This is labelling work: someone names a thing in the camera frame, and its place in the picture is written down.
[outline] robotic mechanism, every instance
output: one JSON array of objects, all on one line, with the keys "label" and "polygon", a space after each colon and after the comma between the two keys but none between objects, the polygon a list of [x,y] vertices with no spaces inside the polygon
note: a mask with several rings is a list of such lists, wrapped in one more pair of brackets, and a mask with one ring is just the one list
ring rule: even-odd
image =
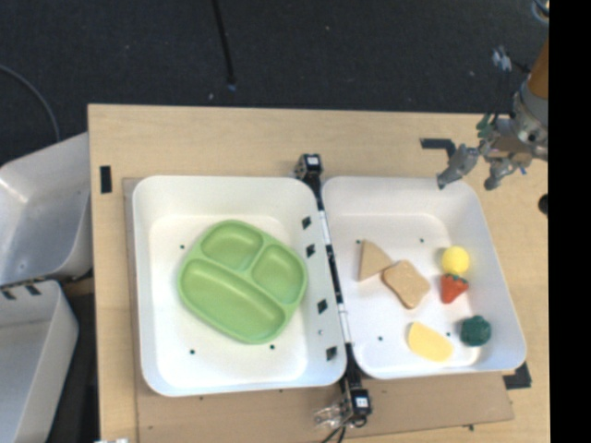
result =
[{"label": "robotic mechanism", "polygon": [[[549,0],[534,0],[534,15],[549,25]],[[493,62],[503,71],[511,70],[511,60],[502,47],[493,51]],[[513,110],[508,117],[485,114],[476,125],[480,144],[468,148],[465,144],[448,149],[448,167],[437,175],[440,188],[461,179],[476,165],[481,156],[490,164],[487,190],[497,188],[501,179],[519,170],[525,172],[533,159],[548,161],[548,93],[549,39],[546,39],[528,77],[513,96]],[[548,214],[548,194],[539,201],[540,209]]]}]

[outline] table surface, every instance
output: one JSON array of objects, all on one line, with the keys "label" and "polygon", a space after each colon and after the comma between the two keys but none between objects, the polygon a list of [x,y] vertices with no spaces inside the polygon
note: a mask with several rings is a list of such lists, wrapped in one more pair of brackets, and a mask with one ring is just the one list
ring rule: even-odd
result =
[{"label": "table surface", "polygon": [[[155,174],[289,175],[302,153],[319,153],[323,177],[430,177],[444,150],[421,138],[477,143],[474,114],[414,114],[134,105],[89,106],[101,437],[141,443],[321,441],[313,407],[333,389],[167,399],[151,392],[135,359],[134,301],[127,269],[124,181]],[[102,169],[110,167],[105,192]],[[488,192],[481,162],[464,181],[476,191],[527,342],[530,389],[504,390],[497,373],[398,382],[369,381],[376,411],[347,439],[549,441],[548,220],[537,209],[548,166],[534,162]]]}]

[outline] lemon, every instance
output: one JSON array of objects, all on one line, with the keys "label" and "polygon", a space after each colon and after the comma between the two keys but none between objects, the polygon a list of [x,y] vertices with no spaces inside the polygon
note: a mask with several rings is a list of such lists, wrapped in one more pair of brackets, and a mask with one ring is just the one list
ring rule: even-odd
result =
[{"label": "lemon", "polygon": [[441,266],[446,273],[461,276],[470,267],[470,257],[461,246],[450,246],[443,252]]}]

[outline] toy lemon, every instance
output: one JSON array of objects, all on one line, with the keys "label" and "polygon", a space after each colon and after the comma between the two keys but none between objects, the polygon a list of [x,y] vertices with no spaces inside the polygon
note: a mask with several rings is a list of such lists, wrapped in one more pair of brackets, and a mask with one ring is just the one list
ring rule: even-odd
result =
[{"label": "toy lemon", "polygon": [[461,246],[450,246],[443,252],[441,266],[447,274],[461,276],[470,267],[470,257]]}]

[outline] red strawberry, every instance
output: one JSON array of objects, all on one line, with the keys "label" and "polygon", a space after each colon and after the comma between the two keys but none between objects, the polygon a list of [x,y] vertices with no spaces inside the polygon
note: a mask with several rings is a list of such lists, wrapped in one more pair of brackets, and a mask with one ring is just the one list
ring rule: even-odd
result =
[{"label": "red strawberry", "polygon": [[441,276],[441,301],[450,304],[458,295],[468,290],[468,281],[453,274]]}]

